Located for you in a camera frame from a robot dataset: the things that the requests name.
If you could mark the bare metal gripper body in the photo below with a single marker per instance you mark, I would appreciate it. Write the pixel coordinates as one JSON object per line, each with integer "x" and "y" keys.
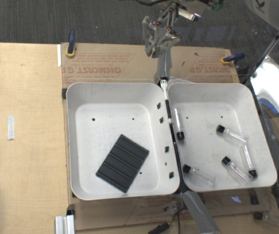
{"x": 190, "y": 7}

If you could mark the white plastic tray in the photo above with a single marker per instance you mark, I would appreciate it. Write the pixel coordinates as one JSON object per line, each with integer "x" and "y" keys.
{"x": 207, "y": 142}
{"x": 110, "y": 121}

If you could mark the black ribbed rectangular pad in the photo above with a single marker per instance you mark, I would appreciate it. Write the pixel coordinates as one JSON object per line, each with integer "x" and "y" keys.
{"x": 122, "y": 163}

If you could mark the brown cardboard board red print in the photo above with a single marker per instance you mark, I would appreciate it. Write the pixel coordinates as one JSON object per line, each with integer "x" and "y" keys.
{"x": 119, "y": 64}

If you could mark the thin black and white rod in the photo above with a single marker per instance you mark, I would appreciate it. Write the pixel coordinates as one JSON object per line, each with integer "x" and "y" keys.
{"x": 169, "y": 116}

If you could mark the clear plastic bottle black cap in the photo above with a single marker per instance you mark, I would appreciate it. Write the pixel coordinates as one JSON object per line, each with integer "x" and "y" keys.
{"x": 171, "y": 207}
{"x": 236, "y": 170}
{"x": 270, "y": 219}
{"x": 247, "y": 158}
{"x": 233, "y": 134}
{"x": 200, "y": 177}
{"x": 178, "y": 123}

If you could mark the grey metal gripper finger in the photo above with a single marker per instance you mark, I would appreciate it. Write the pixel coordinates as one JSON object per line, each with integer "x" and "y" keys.
{"x": 150, "y": 33}
{"x": 166, "y": 40}

